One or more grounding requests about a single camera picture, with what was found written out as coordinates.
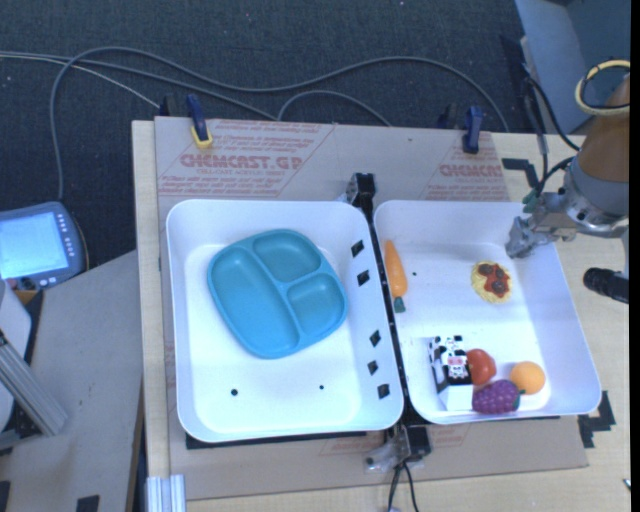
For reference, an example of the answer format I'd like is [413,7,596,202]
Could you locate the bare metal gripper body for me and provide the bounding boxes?
[528,191,630,245]

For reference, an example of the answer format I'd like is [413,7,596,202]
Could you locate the yellow spaghetti with meatballs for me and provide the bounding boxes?
[469,259,514,305]

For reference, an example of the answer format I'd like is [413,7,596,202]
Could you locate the white plastic tray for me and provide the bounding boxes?
[165,198,406,444]
[372,199,603,427]

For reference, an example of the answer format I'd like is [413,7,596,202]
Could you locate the orange carrot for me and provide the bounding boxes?
[383,239,409,314]

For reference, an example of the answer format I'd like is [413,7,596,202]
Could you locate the red tomato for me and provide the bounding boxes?
[465,347,498,387]

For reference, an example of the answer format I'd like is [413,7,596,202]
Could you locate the orange fruit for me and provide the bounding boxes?
[508,360,547,397]

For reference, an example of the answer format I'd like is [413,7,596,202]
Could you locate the cow print milk carton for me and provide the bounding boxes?
[426,335,475,413]

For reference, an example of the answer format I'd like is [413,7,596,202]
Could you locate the purple grapes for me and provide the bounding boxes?
[471,378,527,416]

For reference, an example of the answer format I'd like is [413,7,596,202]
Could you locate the brown cardboard board red print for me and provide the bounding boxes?
[153,116,591,502]

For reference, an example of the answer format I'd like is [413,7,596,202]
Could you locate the blue divided plate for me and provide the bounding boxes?
[206,228,350,361]

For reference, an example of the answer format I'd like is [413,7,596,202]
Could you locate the black cylinder on white bracket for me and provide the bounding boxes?
[582,227,631,305]

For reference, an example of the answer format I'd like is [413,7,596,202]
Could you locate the black block with thin wires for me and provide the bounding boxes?
[349,172,377,207]
[384,424,432,462]

